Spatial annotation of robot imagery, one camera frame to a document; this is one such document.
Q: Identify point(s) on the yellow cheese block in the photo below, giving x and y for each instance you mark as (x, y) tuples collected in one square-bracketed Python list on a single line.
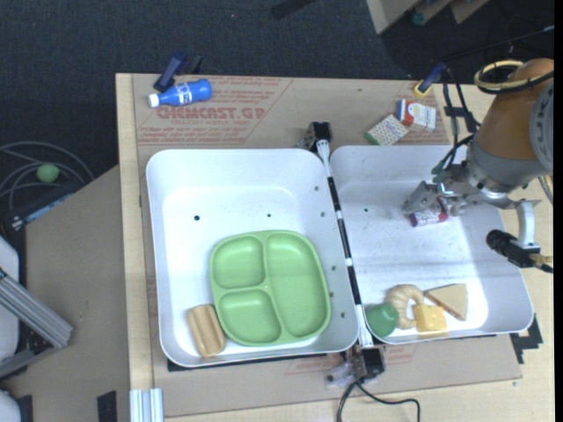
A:
[(430, 319)]

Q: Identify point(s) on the brown cardboard board, red print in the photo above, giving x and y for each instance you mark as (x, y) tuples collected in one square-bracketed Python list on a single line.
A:
[(281, 99)]

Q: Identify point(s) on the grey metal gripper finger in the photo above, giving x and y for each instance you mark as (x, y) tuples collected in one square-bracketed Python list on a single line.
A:
[(421, 197), (456, 207)]

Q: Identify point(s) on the green toy pepper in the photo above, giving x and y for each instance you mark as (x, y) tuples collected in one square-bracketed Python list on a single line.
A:
[(382, 320)]

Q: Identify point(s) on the green ball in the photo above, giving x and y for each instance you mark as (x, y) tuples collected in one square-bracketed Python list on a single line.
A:
[(47, 172)]

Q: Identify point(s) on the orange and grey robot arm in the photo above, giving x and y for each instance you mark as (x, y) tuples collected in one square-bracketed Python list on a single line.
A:
[(501, 125)]

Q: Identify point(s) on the green divided plate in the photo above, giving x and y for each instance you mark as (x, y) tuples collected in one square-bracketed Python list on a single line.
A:
[(286, 275)]

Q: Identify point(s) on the green and white patterned box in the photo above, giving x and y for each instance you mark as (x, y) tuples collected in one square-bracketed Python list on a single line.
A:
[(387, 129)]

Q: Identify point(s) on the orange and white carton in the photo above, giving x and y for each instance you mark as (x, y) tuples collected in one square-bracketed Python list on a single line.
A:
[(418, 114)]

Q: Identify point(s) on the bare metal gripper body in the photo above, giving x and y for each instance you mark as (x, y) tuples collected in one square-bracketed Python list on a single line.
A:
[(462, 184)]

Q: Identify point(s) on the triangular bread slice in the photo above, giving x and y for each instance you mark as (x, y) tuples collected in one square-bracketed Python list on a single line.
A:
[(453, 299)]

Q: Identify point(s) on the blue bottle with white cap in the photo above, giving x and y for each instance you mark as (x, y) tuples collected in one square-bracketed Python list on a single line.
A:
[(189, 92)]

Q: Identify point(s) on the beige toy croissant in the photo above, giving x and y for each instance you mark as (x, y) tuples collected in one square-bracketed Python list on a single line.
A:
[(401, 299)]

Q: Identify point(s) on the tan hot dog bun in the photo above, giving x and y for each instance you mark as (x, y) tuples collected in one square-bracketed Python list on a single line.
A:
[(206, 330)]

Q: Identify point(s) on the black cylinder on white bracket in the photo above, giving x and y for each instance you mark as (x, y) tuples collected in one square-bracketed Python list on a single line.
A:
[(506, 242)]

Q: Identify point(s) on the thin black and white rod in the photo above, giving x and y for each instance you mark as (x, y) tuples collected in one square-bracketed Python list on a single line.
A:
[(341, 218)]

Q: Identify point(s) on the white plastic tray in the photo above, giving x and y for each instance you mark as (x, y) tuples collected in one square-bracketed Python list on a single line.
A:
[(409, 257), (228, 183)]

